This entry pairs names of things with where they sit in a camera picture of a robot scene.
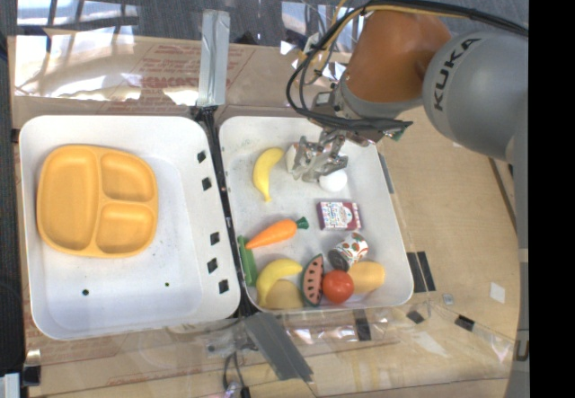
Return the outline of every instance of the toy carrot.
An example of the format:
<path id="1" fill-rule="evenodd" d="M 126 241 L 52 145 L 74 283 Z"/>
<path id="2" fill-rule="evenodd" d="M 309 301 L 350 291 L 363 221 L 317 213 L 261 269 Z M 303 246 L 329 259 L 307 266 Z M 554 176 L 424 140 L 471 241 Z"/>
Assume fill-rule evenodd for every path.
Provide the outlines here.
<path id="1" fill-rule="evenodd" d="M 281 219 L 255 235 L 245 245 L 245 249 L 252 250 L 253 248 L 259 248 L 267 244 L 282 242 L 294 236 L 297 229 L 306 229 L 307 227 L 309 227 L 309 224 L 305 217 L 301 217 L 297 221 L 289 218 Z"/>

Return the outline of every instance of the yellow banana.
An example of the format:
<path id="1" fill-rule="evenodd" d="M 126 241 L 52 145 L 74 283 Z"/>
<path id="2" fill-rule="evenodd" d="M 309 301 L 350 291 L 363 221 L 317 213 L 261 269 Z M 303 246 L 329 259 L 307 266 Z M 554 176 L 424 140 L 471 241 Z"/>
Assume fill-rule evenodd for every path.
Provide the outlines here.
<path id="1" fill-rule="evenodd" d="M 253 166 L 253 185 L 259 190 L 266 201 L 270 201 L 270 171 L 284 155 L 283 149 L 271 147 L 258 156 Z"/>
<path id="2" fill-rule="evenodd" d="M 279 258 L 266 265 L 255 282 L 255 287 L 258 290 L 258 304 L 262 307 L 266 305 L 268 293 L 276 281 L 290 275 L 296 275 L 302 270 L 301 264 L 289 258 Z"/>

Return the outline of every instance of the red tomato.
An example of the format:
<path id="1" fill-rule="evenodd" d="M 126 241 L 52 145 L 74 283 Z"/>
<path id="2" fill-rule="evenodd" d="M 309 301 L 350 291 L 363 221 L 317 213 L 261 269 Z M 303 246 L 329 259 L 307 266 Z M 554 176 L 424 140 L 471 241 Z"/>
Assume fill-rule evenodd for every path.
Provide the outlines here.
<path id="1" fill-rule="evenodd" d="M 353 280 L 344 270 L 329 271 L 323 276 L 322 291 L 334 304 L 341 304 L 353 294 Z"/>

